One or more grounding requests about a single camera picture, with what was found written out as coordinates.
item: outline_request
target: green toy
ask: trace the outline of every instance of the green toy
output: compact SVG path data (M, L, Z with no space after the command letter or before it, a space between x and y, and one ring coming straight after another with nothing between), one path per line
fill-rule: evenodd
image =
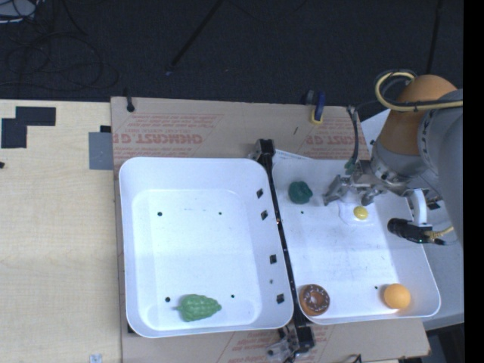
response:
M207 296L188 294L176 308L180 311L183 320L195 321L202 318L209 318L222 309L222 306L217 300L210 299Z
M293 181L289 186L289 198L293 203L304 204L311 199L312 191L304 181Z

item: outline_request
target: light wood surface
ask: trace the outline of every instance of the light wood surface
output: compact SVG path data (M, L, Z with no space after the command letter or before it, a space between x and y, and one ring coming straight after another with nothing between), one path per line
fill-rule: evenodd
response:
M27 148L0 149L0 361L121 361L113 172L90 170L88 133L108 103L0 101L57 108Z

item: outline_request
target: brown donut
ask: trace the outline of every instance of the brown donut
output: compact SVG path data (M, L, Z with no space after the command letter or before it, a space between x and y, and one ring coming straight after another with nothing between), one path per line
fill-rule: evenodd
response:
M330 297L323 287L310 284L302 287L299 292L299 304L308 316L318 316L327 311Z

